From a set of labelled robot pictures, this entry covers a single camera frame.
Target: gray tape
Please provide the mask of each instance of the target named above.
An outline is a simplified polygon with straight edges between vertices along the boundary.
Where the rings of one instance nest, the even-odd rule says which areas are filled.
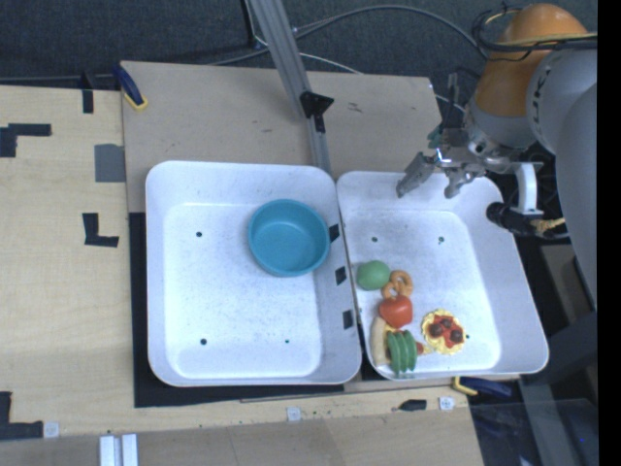
[[[95,181],[97,183],[125,182],[125,147],[115,144],[95,146]]]

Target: black mat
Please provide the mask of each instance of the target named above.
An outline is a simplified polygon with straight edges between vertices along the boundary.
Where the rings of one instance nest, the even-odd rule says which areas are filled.
[[[129,215],[129,235],[135,407],[187,406],[222,400],[343,391],[342,385],[176,387],[160,381],[151,371],[147,358],[147,227],[144,213]]]

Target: toy pizza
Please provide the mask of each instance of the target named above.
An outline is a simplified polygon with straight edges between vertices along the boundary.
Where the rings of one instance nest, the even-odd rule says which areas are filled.
[[[427,343],[439,353],[458,352],[466,342],[466,333],[457,317],[444,309],[436,309],[423,317],[421,329]]]

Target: toy tomato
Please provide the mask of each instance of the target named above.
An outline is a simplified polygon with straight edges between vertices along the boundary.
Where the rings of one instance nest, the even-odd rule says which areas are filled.
[[[398,294],[396,297],[388,297],[381,301],[379,315],[394,328],[401,328],[411,323],[414,311],[409,298]]]

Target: wooden table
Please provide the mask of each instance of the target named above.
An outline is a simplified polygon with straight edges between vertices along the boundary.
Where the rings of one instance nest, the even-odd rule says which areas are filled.
[[[408,387],[354,380],[338,395],[176,408],[134,407],[127,219],[128,212],[144,209],[141,191],[145,169],[162,157],[180,158],[188,153],[180,151],[180,140],[193,140],[189,145],[200,147],[196,136],[204,131],[197,131],[192,113],[204,117],[209,109],[210,118],[217,113],[218,125],[222,130],[228,126],[231,133],[239,133],[238,124],[245,123],[246,128],[257,124],[254,127],[258,138],[254,140],[260,144],[273,143],[279,136],[293,136],[291,145],[280,154],[281,162],[305,163],[308,152],[305,139],[299,138],[306,135],[291,133],[292,126],[294,131],[297,129],[295,119],[287,114],[274,116],[287,112],[276,71],[143,63],[129,63],[126,67],[149,100],[143,113],[128,110],[115,91],[94,91],[94,112],[87,114],[83,111],[82,92],[77,89],[0,86],[0,127],[48,123],[52,129],[49,137],[19,136],[16,156],[0,158],[0,390],[13,393],[11,422],[57,422],[63,437],[60,441],[0,443],[0,457],[5,453],[10,458],[24,458],[39,449],[54,449],[59,450],[57,460],[69,450],[83,450],[84,457],[92,451],[96,459],[93,436],[140,433],[141,458],[147,461],[146,457],[150,457],[144,464],[169,464],[165,459],[171,459],[173,451],[181,454],[176,460],[185,457],[190,461],[177,464],[204,464],[191,462],[191,457],[198,457],[197,450],[206,446],[205,441],[224,433],[228,438],[219,442],[218,450],[225,460],[218,464],[255,464],[251,455],[245,455],[252,450],[249,445],[254,444],[257,450],[267,436],[277,440],[274,433],[278,433],[280,449],[263,446],[268,458],[265,464],[270,464],[269,457],[274,458],[270,454],[290,452],[295,444],[307,444],[309,437],[315,437],[315,445],[323,444],[333,454],[333,462],[325,464],[376,464],[380,458],[403,460],[414,453],[421,464],[425,457],[431,461],[427,464],[438,464],[432,458],[437,459],[439,448],[446,459],[443,463],[459,459],[464,465],[482,464],[467,399],[446,382]],[[365,137],[383,132],[383,143],[393,155],[384,159],[371,156],[363,165],[371,164],[378,170],[403,169],[404,162],[415,154],[416,143],[399,150],[399,145],[390,145],[399,143],[391,137],[407,135],[415,141],[439,120],[428,82],[354,75],[343,75],[343,81],[337,81],[341,76],[310,75],[317,92],[343,99],[335,102],[332,117],[326,114],[328,133],[331,128],[345,126],[341,129],[357,132],[360,146],[368,148],[370,142]],[[170,87],[181,87],[190,77],[204,90],[202,97],[190,95],[194,98],[190,104],[182,95],[164,102],[163,83],[170,93]],[[219,78],[220,85],[204,83],[214,78]],[[229,100],[222,100],[223,105],[228,107],[210,106],[211,98],[222,98],[223,84],[238,92],[236,101],[225,96]],[[421,93],[422,84],[428,92]],[[365,109],[377,113],[382,105],[392,105],[388,99],[377,97],[378,89],[401,97],[397,111],[408,116],[399,116],[393,109],[376,116],[381,123],[374,127],[370,126],[372,116],[359,119]],[[412,98],[403,100],[404,90],[414,92],[413,103],[409,101]],[[373,104],[367,102],[372,97],[376,99]],[[250,98],[259,107],[272,107],[259,109]],[[168,119],[160,126],[162,129],[151,130],[150,139],[145,139],[144,128],[163,122],[162,118]],[[405,126],[408,132],[391,129],[394,123]],[[211,153],[212,160],[235,156],[229,142],[245,148],[239,161],[261,162],[273,157],[218,133],[211,147],[220,144],[221,148],[216,155]],[[337,171],[361,163],[360,158],[352,156],[351,143],[346,144],[347,150],[335,148],[339,143],[337,140],[331,147]],[[95,147],[106,144],[125,147],[126,183],[96,181]],[[192,153],[196,158],[203,156],[200,151]],[[99,234],[117,236],[117,247],[84,244],[85,213],[98,214]],[[438,410],[443,396],[454,399],[453,411]],[[427,400],[428,411],[396,412],[408,399]],[[287,422],[289,407],[300,411],[302,420],[295,423],[298,428]],[[194,431],[180,434],[181,430]],[[71,444],[82,445],[72,448]],[[308,449],[309,457],[315,449]]]

